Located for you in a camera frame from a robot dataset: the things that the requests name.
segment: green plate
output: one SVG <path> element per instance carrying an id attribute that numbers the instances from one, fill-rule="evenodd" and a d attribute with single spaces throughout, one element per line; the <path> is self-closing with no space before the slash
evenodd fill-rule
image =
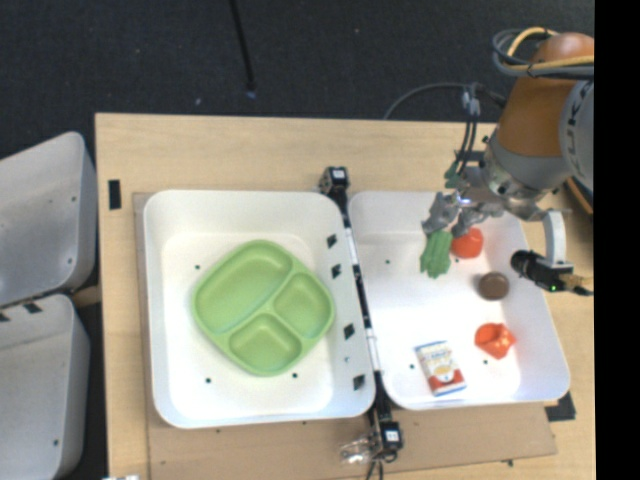
<path id="1" fill-rule="evenodd" d="M 207 271 L 192 297 L 198 326 L 232 361 L 256 375 L 296 364 L 335 318 L 331 294 L 283 247 L 247 242 Z"/>

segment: wooden table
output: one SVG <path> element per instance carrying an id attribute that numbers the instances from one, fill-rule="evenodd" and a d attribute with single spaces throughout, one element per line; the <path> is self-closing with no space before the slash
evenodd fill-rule
<path id="1" fill-rule="evenodd" d="M 155 413 L 145 383 L 133 199 L 170 188 L 310 190 L 325 167 L 346 166 L 352 193 L 442 190 L 461 123 L 98 114 L 100 269 L 112 476 L 183 478 L 363 478 L 339 464 L 338 447 L 363 418 L 179 430 Z M 480 134 L 490 134 L 481 125 Z M 593 274 L 593 230 L 564 192 L 543 205 L 571 207 L 568 254 Z M 544 251 L 540 224 L 524 224 Z M 573 421 L 549 424 L 542 404 L 394 411 L 406 433 L 397 480 L 595 478 L 593 298 L 547 295 L 571 370 Z"/>

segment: box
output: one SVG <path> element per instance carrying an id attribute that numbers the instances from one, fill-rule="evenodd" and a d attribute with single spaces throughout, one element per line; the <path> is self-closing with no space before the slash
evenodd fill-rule
<path id="1" fill-rule="evenodd" d="M 82 454 L 90 345 L 68 294 L 92 273 L 96 235 L 82 136 L 0 161 L 0 480 L 60 478 Z"/>
<path id="2" fill-rule="evenodd" d="M 511 253 L 526 249 L 519 222 L 511 216 L 486 222 L 480 257 L 455 263 L 437 281 L 428 279 L 419 272 L 421 221 L 434 197 L 356 194 L 349 204 L 353 229 L 345 228 L 333 201 L 315 192 L 169 190 L 148 198 L 139 214 L 140 277 L 158 413 L 180 428 L 358 416 L 375 395 L 372 355 L 379 358 L 385 391 L 406 409 L 562 396 L 569 373 L 544 297 L 509 266 Z M 256 239 L 287 248 L 325 283 L 337 306 L 334 325 L 309 356 L 267 379 L 224 357 L 196 327 L 189 308 L 202 272 Z M 369 303 L 369 339 L 354 263 L 362 269 Z M 488 269 L 512 282 L 502 301 L 485 301 L 474 289 L 474 279 Z M 518 338 L 500 362 L 473 344 L 476 328 L 489 320 L 506 322 Z M 439 340 L 451 345 L 467 387 L 436 398 L 414 348 Z"/>

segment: dark background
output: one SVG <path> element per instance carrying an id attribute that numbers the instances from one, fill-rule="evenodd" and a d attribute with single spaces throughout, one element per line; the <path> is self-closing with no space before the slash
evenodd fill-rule
<path id="1" fill-rule="evenodd" d="M 508 95 L 491 37 L 545 26 L 595 36 L 595 0 L 0 0 L 0 158 L 75 130 L 94 157 L 96 112 L 381 119 L 415 87 L 480 82 Z M 499 110 L 483 105 L 481 120 Z M 459 94 L 431 91 L 395 119 L 461 121 Z M 82 317 L 96 352 L 85 455 L 104 471 L 100 308 Z"/>

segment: gray plastic container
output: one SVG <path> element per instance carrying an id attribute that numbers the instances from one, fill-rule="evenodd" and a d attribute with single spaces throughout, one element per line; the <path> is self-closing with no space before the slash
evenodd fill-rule
<path id="1" fill-rule="evenodd" d="M 82 455 L 90 343 L 68 295 L 96 235 L 81 135 L 0 160 L 0 480 L 60 478 Z"/>

